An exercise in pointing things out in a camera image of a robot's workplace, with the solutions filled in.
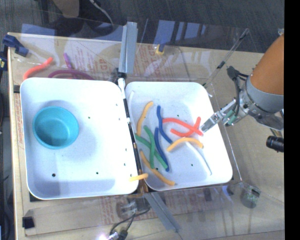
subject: wooden table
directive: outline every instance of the wooden table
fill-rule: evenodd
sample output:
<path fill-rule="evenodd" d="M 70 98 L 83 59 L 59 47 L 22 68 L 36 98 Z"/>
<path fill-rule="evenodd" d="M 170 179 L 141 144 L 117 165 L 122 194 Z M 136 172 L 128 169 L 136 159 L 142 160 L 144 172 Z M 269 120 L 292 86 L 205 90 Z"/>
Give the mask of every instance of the wooden table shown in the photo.
<path fill-rule="evenodd" d="M 88 69 L 86 73 L 100 80 L 106 80 L 113 69 L 119 66 L 121 43 L 19 33 L 9 34 L 15 36 L 29 49 L 29 54 L 26 57 L 16 54 L 14 48 L 9 48 L 8 50 L 15 238 L 19 240 L 95 240 L 102 235 L 108 236 L 112 225 L 121 221 L 121 218 L 116 213 L 116 204 L 125 202 L 126 199 L 122 196 L 44 201 L 33 201 L 33 198 L 31 198 L 27 187 L 22 112 L 18 90 L 23 81 L 24 72 L 35 65 L 43 63 L 50 56 L 54 57 L 54 66 L 37 73 L 36 77 L 46 77 L 56 68 L 65 68 L 63 53 L 67 53 L 72 58 L 71 62 L 74 68 Z M 156 47 L 152 44 L 137 44 L 134 67 L 137 74 L 136 77 L 132 78 L 132 81 L 143 79 L 144 76 L 150 76 L 153 75 L 153 72 L 156 72 L 158 77 L 150 78 L 150 81 L 160 81 L 162 78 L 167 80 L 185 80 L 188 78 L 191 81 L 202 83 L 215 70 L 227 53 L 225 50 L 172 46 L 166 48 L 166 56 L 164 58 L 159 58 L 155 53 L 155 49 Z M 240 69 L 244 74 L 249 74 L 261 57 L 262 54 L 260 53 L 236 51 L 231 56 L 228 64 Z M 223 84 L 224 82 L 229 83 L 229 79 L 224 72 L 220 72 L 216 80 L 215 88 L 217 93 L 220 92 L 222 94 L 218 97 L 218 102 L 222 106 L 232 99 L 235 89 L 231 83 Z M 248 118 L 246 121 L 250 124 L 255 124 L 257 131 L 256 129 L 251 129 L 247 132 L 247 129 L 245 129 L 245 134 L 252 135 L 254 140 L 259 138 L 259 140 L 265 142 L 266 139 L 263 138 L 269 135 L 269 130 L 257 125 L 251 118 Z M 238 132 L 242 133 L 242 129 L 239 126 Z M 242 143 L 235 143 L 235 150 L 240 151 L 247 148 L 247 140 L 251 136 L 246 137 L 247 139 Z M 235 139 L 236 135 L 234 134 L 230 141 Z M 271 153 L 271 150 L 263 146 L 261 151 L 268 153 L 268 156 Z M 256 154 L 253 150 L 249 152 L 253 155 Z M 283 163 L 282 158 L 277 157 L 275 163 L 280 169 L 280 165 Z M 280 173 L 278 174 L 277 178 L 280 182 L 281 175 Z M 218 196 L 221 194 L 220 191 L 221 188 L 216 188 L 216 193 L 212 192 L 212 195 Z M 268 225 L 268 229 L 265 229 L 264 232 L 281 229 L 278 221 L 282 220 L 280 202 L 284 202 L 284 200 L 281 198 L 282 193 L 280 191 L 274 191 L 274 194 L 277 194 L 277 199 L 279 199 L 278 204 L 274 200 L 275 205 L 278 205 L 278 207 L 275 206 L 271 211 L 271 216 L 274 218 L 273 227 L 271 228 Z M 219 201 L 209 203 L 202 195 L 202 192 L 202 189 L 188 189 L 186 192 L 180 190 L 178 194 L 173 192 L 165 193 L 167 195 L 166 199 L 169 199 L 169 209 L 181 225 L 182 230 L 179 233 L 174 230 L 166 230 L 156 213 L 150 210 L 150 212 L 133 222 L 127 239 L 140 237 L 142 237 L 141 239 L 182 239 L 181 236 L 185 239 L 187 238 L 185 236 L 193 233 L 197 236 L 203 234 L 205 239 L 207 239 L 209 237 L 223 237 L 237 233 L 253 233 L 248 230 L 247 220 L 242 219 L 244 216 L 240 219 L 234 219 L 236 216 L 234 215 L 235 210 L 238 209 L 240 211 L 241 207 L 237 208 L 234 206 L 232 218 L 225 217 L 224 207 L 228 211 L 228 205 Z M 256 211 L 256 214 L 262 214 L 262 211 Z M 34 218 L 34 227 L 27 229 L 23 227 L 24 223 L 29 222 L 27 218 Z M 229 230 L 227 231 L 227 225 L 231 225 L 233 228 L 232 232 L 229 233 Z"/>

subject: teal bowl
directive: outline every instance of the teal bowl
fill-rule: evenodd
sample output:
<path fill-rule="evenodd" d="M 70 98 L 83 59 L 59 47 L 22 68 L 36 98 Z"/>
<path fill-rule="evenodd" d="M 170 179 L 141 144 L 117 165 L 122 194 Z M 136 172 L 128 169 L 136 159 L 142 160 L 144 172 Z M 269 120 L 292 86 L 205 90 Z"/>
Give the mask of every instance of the teal bowl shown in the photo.
<path fill-rule="evenodd" d="M 37 112 L 32 121 L 32 130 L 37 141 L 52 150 L 71 145 L 79 135 L 76 117 L 59 106 L 47 106 Z"/>

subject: gray carpet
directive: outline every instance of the gray carpet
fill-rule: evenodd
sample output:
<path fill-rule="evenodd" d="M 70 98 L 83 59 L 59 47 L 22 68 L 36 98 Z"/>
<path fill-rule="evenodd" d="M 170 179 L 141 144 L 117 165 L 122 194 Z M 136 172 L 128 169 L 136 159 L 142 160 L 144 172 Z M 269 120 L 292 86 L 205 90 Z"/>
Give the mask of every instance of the gray carpet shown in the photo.
<path fill-rule="evenodd" d="M 249 28 L 254 43 L 240 47 L 248 52 L 264 53 L 284 28 L 285 0 L 99 0 L 113 22 L 124 25 L 127 19 L 167 20 Z M 21 24 L 42 25 L 47 19 L 41 2 L 35 0 L 0 0 L 0 51 L 7 32 L 19 32 Z M 49 2 L 48 10 L 59 12 Z M 4 116 L 9 116 L 8 74 L 1 81 Z M 0 137 L 0 207 L 3 208 L 3 144 Z M 0 213 L 0 224 L 4 216 Z"/>

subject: clear acrylic divider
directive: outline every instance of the clear acrylic divider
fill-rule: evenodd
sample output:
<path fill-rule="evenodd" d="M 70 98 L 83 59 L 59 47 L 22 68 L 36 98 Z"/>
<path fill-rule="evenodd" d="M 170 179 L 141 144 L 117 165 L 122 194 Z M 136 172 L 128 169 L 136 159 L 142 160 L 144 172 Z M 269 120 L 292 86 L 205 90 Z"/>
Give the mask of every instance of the clear acrylic divider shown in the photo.
<path fill-rule="evenodd" d="M 41 13 L 50 21 L 60 16 Z M 206 84 L 204 87 L 215 111 L 230 101 L 234 92 L 230 88 L 224 96 L 218 81 L 226 78 L 225 67 L 231 65 L 236 50 L 243 47 L 253 52 L 253 39 L 248 29 L 167 20 L 137 19 L 133 22 L 137 23 L 138 32 L 133 73 L 127 75 L 127 84 L 135 81 L 196 82 Z M 79 32 L 67 37 L 56 36 L 53 29 L 43 23 L 33 23 L 31 19 L 22 22 L 20 31 L 9 32 L 28 49 L 26 56 L 13 48 L 9 54 L 13 69 L 10 84 L 15 92 L 17 113 L 23 218 L 34 222 L 34 227 L 25 229 L 25 235 L 40 239 L 48 233 L 87 229 L 95 232 L 91 233 L 94 239 L 106 239 L 111 227 L 129 218 L 131 211 L 147 211 L 134 218 L 134 226 L 130 229 L 134 238 L 155 236 L 158 239 L 171 234 L 182 239 L 190 236 L 211 239 L 283 230 L 283 203 L 243 181 L 224 125 L 220 125 L 220 131 L 233 170 L 232 180 L 225 184 L 55 200 L 38 200 L 30 194 L 19 94 L 26 72 L 52 58 L 49 66 L 29 77 L 118 80 L 123 26 L 100 22 L 99 31 L 92 31 L 86 23 Z M 152 207 L 149 200 L 153 198 L 161 199 L 164 205 L 156 202 L 159 208 Z M 132 208 L 135 203 L 143 204 L 143 208 Z M 169 220 L 169 214 L 175 221 Z M 147 229 L 150 219 L 156 228 Z M 170 228 L 164 226 L 164 220 L 170 223 Z"/>

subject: white plastic tray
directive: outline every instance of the white plastic tray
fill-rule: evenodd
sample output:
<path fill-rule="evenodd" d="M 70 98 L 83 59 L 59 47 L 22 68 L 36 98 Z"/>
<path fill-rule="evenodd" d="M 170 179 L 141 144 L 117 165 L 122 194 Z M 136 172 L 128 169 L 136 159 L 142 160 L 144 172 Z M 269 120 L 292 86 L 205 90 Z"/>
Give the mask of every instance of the white plastic tray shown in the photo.
<path fill-rule="evenodd" d="M 147 111 L 142 123 L 141 136 L 148 141 L 150 139 L 143 126 L 148 126 L 152 133 L 155 132 L 155 128 L 159 126 L 158 105 L 161 106 L 162 118 L 176 118 L 190 125 L 195 124 L 197 117 L 201 117 L 200 125 L 203 125 L 214 113 L 206 89 L 195 82 L 131 82 L 126 86 L 125 94 L 135 133 L 138 120 L 146 104 L 153 101 L 153 105 Z M 180 132 L 188 131 L 183 126 L 170 122 L 164 123 L 162 126 L 172 141 L 176 141 L 180 137 L 171 133 L 171 128 Z M 170 144 L 159 134 L 159 143 L 166 155 L 170 170 L 167 172 L 157 159 L 154 159 L 154 165 L 164 177 L 174 181 L 175 185 L 170 186 L 163 183 L 142 162 L 143 172 L 149 174 L 146 183 L 150 188 L 155 191 L 165 191 L 230 181 L 233 171 L 219 126 L 215 125 L 203 136 L 193 134 L 190 137 L 203 143 L 203 148 L 198 148 L 192 142 L 183 142 L 167 152 L 166 148 Z M 142 149 L 149 160 L 150 149 L 138 141 L 137 146 Z"/>
<path fill-rule="evenodd" d="M 109 81 L 29 78 L 20 87 L 27 185 L 39 199 L 130 194 L 138 175 L 121 90 Z M 79 135 L 63 149 L 39 144 L 35 114 L 63 107 L 76 117 Z"/>

